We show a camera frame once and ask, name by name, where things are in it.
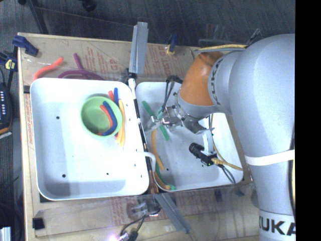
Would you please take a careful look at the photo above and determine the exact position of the yellow rope piece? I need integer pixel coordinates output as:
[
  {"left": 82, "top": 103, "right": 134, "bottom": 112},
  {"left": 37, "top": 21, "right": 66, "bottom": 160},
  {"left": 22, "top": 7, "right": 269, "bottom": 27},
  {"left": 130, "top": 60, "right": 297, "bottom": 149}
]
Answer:
[{"left": 115, "top": 99, "right": 126, "bottom": 147}]

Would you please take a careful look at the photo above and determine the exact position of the black cylinder on white bracket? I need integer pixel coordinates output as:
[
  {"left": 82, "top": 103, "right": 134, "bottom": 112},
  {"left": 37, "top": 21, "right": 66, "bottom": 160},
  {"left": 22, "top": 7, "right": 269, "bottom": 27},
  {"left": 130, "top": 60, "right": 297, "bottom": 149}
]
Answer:
[{"left": 189, "top": 128, "right": 218, "bottom": 167}]

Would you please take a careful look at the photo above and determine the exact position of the coral red rope piece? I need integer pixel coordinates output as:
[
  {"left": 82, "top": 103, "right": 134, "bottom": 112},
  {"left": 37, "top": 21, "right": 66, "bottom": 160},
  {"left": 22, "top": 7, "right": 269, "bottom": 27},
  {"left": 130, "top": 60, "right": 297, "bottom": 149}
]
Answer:
[{"left": 33, "top": 57, "right": 64, "bottom": 81}]

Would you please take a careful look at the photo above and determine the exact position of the brown cardboard board red print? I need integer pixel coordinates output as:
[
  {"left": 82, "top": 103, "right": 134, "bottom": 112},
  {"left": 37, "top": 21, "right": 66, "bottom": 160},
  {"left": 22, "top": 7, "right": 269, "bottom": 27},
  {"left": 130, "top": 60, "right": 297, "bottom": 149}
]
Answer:
[{"left": 19, "top": 33, "right": 259, "bottom": 238}]

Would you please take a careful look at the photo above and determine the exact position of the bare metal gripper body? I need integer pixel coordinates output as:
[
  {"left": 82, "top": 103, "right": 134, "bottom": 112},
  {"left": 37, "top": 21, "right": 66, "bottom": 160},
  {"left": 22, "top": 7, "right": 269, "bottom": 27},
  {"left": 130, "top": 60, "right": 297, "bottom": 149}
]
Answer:
[{"left": 160, "top": 105, "right": 208, "bottom": 135}]

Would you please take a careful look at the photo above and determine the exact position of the purple rope piece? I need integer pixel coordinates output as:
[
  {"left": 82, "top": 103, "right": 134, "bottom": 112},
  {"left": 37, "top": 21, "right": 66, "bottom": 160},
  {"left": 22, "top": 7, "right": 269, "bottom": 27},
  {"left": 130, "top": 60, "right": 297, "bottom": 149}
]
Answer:
[{"left": 57, "top": 53, "right": 104, "bottom": 81}]

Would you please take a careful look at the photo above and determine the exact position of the white plastic tray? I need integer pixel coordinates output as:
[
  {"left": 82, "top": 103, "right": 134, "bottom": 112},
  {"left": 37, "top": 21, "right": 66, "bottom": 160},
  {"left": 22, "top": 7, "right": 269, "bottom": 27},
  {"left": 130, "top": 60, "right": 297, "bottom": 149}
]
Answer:
[
  {"left": 134, "top": 81, "right": 245, "bottom": 193},
  {"left": 29, "top": 77, "right": 150, "bottom": 201}
]

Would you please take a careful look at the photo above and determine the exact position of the green bowl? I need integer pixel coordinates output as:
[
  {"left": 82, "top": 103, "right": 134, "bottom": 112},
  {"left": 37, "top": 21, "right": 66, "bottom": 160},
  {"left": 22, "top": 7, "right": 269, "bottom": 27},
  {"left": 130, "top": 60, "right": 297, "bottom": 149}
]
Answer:
[{"left": 80, "top": 95, "right": 123, "bottom": 138}]

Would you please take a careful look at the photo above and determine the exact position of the orange rope piece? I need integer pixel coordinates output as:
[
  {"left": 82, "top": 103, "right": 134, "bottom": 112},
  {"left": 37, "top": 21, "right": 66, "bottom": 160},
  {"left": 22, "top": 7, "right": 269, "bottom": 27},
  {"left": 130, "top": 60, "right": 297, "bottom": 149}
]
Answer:
[
  {"left": 153, "top": 171, "right": 172, "bottom": 191},
  {"left": 150, "top": 129, "right": 166, "bottom": 172}
]

